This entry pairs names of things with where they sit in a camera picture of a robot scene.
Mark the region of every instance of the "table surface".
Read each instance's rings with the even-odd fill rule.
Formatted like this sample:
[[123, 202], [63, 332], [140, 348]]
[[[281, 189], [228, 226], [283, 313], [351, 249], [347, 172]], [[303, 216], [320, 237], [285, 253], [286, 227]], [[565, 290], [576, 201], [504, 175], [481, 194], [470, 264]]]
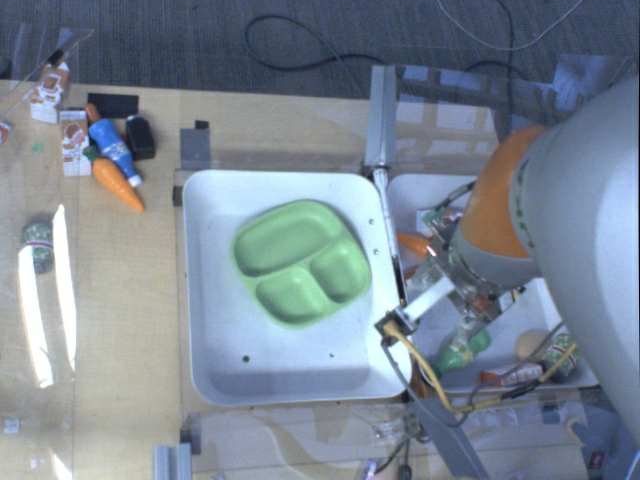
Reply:
[[[8, 85], [0, 87], [6, 92]], [[180, 169], [180, 129], [193, 128], [195, 120], [209, 121], [213, 167], [356, 172], [364, 152], [367, 101], [74, 85], [67, 106], [82, 106], [89, 92], [139, 96], [140, 113], [150, 121], [157, 145], [154, 159], [136, 163], [144, 179], [137, 190], [147, 210], [134, 212], [92, 177], [63, 177], [58, 126], [31, 120], [26, 104], [10, 116], [14, 131], [0, 146], [3, 478], [52, 478], [54, 473], [60, 479], [150, 478], [153, 447], [179, 441], [179, 429], [191, 416], [185, 414], [189, 401], [181, 388], [185, 376], [176, 253], [181, 244], [172, 200]], [[432, 107], [419, 107], [405, 109], [408, 117], [399, 123], [399, 137], [405, 141], [399, 148], [405, 148], [407, 159], [416, 154], [417, 124], [434, 119]], [[463, 110], [469, 122], [469, 110]], [[454, 148], [466, 159], [458, 164], [459, 174], [473, 174], [495, 147], [485, 122], [490, 115], [483, 112], [466, 131], [441, 128], [430, 139], [431, 144], [441, 141], [440, 148], [447, 138], [465, 139]], [[432, 157], [435, 170], [442, 168], [443, 158], [451, 165], [451, 151], [440, 154]], [[65, 353], [54, 276], [38, 276], [54, 372], [53, 384], [40, 388], [21, 314], [17, 253], [22, 227], [34, 219], [50, 219], [60, 204], [68, 227], [77, 353], [74, 371]], [[265, 408], [251, 413], [211, 408], [205, 414], [206, 406], [197, 409], [203, 425], [224, 429], [226, 438], [216, 457], [203, 460], [202, 471], [205, 466], [224, 469], [229, 480], [256, 474], [351, 480], [364, 458], [385, 456], [392, 449], [390, 442], [372, 437], [372, 425], [394, 414], [397, 418], [402, 410], [397, 404], [311, 404], [288, 412]], [[544, 439], [529, 435], [521, 445], [529, 448], [527, 456], [544, 449], [549, 458], [539, 465], [529, 461], [527, 467], [539, 474], [532, 478], [558, 477], [559, 471], [563, 478], [582, 478], [576, 473], [584, 472], [579, 448], [564, 429], [546, 430]], [[510, 432], [491, 444], [483, 444], [482, 437], [478, 441], [481, 458], [499, 463], [505, 474], [522, 458], [513, 451], [517, 445], [506, 445], [513, 442], [515, 430]], [[320, 449], [311, 441], [331, 446]], [[352, 453], [344, 453], [349, 448], [345, 443], [353, 445]], [[504, 446], [512, 449], [509, 458], [496, 460]], [[447, 477], [433, 449], [414, 449], [412, 457], [422, 471], [435, 475], [430, 478]], [[258, 473], [256, 468], [263, 469]]]

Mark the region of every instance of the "green bottle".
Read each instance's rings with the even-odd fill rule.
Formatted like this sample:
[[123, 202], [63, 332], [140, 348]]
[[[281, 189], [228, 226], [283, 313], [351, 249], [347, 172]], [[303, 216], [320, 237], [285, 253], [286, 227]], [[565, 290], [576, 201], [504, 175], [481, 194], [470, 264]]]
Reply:
[[454, 338], [440, 354], [438, 361], [433, 365], [433, 371], [440, 379], [447, 370], [464, 368], [490, 344], [491, 338], [484, 329], [467, 343], [462, 343]]

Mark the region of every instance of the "white sticker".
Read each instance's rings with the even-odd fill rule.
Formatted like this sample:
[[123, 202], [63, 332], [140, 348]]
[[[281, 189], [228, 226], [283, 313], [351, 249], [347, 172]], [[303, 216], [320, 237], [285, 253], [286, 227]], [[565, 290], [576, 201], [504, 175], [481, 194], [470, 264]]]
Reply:
[[5, 434], [19, 434], [20, 433], [20, 420], [19, 419], [6, 419], [6, 420], [4, 420], [4, 433]]

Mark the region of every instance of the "carrot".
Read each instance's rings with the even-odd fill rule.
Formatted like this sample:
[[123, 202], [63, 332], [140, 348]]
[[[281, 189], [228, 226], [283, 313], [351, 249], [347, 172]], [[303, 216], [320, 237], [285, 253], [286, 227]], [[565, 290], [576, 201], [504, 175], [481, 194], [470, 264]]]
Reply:
[[144, 204], [120, 169], [108, 158], [93, 161], [93, 175], [107, 190], [118, 196], [133, 209], [143, 212]]
[[400, 231], [396, 232], [396, 237], [398, 238], [398, 242], [422, 259], [426, 258], [429, 254], [429, 244], [431, 240], [428, 238], [417, 235], [407, 235], [406, 233], [400, 233]]

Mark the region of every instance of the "white strip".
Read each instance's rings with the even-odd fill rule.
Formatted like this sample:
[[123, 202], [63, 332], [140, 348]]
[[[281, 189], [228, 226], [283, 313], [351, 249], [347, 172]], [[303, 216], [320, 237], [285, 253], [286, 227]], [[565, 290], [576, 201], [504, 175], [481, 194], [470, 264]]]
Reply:
[[53, 385], [53, 371], [40, 313], [36, 271], [33, 266], [33, 248], [28, 245], [18, 254], [18, 282], [29, 355], [38, 386], [44, 389]]
[[449, 295], [455, 290], [455, 285], [447, 276], [440, 278], [433, 286], [428, 290], [425, 290], [414, 301], [410, 302], [402, 312], [409, 318], [409, 320], [415, 322], [418, 318], [429, 311], [435, 304]]
[[53, 218], [53, 250], [56, 265], [56, 283], [58, 300], [62, 313], [62, 325], [67, 342], [67, 355], [71, 369], [76, 368], [76, 300], [71, 279], [71, 262], [69, 260], [69, 240], [67, 223], [64, 218], [64, 206], [60, 205]]

